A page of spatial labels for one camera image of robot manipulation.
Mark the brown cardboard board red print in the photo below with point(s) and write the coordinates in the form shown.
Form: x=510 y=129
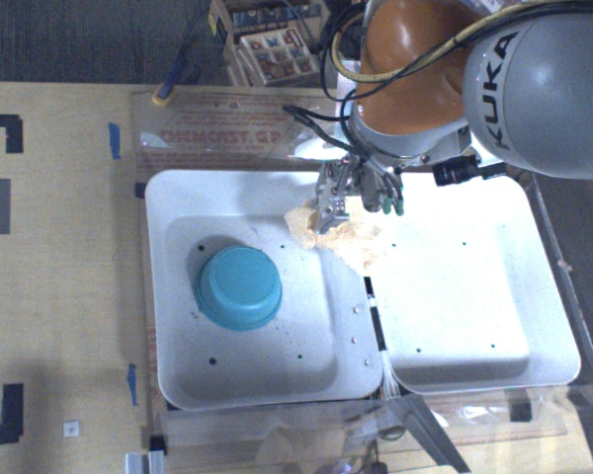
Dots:
x=217 y=126

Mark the blue bowl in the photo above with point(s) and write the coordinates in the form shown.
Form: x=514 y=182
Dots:
x=239 y=289

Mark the white plastic tray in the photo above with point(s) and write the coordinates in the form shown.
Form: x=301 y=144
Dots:
x=464 y=304
x=257 y=363

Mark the thin black and white rod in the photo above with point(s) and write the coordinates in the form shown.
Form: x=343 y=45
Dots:
x=375 y=319

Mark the black cylinder on white bracket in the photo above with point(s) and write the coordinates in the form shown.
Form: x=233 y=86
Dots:
x=457 y=170

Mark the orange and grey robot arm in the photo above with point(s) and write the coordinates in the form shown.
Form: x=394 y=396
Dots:
x=538 y=92

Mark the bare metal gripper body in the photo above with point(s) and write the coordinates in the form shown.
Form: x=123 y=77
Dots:
x=358 y=181

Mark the cardboard box with printed cards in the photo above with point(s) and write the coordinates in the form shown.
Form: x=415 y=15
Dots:
x=272 y=52

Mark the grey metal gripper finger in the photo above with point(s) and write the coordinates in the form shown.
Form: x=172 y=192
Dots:
x=340 y=210
x=321 y=217

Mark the pale yellow cloth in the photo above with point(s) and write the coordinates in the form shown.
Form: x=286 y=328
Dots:
x=351 y=245

